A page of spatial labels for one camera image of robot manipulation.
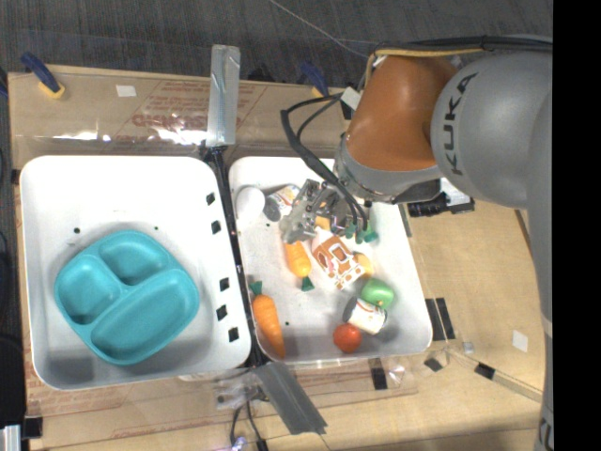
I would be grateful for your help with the red tomato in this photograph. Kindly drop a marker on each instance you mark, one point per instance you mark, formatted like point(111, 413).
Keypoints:
point(347, 337)

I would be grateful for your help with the brown cardboard board red print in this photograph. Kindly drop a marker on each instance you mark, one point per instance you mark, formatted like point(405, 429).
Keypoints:
point(84, 111)

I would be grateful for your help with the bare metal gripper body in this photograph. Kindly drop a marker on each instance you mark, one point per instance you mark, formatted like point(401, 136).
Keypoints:
point(324, 202)

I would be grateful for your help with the white can with orange print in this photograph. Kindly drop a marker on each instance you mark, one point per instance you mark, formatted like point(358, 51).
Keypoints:
point(281, 201)

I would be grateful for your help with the black cylinder on white bracket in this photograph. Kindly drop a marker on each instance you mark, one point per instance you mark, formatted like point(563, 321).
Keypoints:
point(436, 205)

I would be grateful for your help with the blue divided plate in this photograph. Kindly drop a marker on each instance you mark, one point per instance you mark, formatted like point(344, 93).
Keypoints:
point(131, 308)

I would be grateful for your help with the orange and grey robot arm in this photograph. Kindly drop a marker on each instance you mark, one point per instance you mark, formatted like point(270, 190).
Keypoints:
point(488, 125)

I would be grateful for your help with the white plastic tray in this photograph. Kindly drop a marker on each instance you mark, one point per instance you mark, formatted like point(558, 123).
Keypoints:
point(141, 195)
point(310, 327)

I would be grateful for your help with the white and orange carton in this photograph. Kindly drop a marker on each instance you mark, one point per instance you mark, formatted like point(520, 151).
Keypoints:
point(335, 261)

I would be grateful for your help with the green toy pepper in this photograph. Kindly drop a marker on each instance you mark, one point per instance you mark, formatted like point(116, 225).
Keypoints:
point(378, 293)

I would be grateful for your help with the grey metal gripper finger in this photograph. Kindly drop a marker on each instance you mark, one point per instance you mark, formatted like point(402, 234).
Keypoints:
point(312, 227)
point(292, 226)

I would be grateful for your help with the small orange carrot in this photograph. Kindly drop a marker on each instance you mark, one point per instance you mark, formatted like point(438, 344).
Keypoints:
point(298, 259)

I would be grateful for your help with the yellow toy food piece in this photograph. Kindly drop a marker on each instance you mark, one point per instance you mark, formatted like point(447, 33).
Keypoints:
point(365, 263)

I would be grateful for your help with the large orange carrot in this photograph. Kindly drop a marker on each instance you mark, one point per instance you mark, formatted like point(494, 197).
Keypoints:
point(267, 317)

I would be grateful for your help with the white egg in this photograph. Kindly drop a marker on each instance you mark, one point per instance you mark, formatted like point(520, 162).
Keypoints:
point(250, 202)

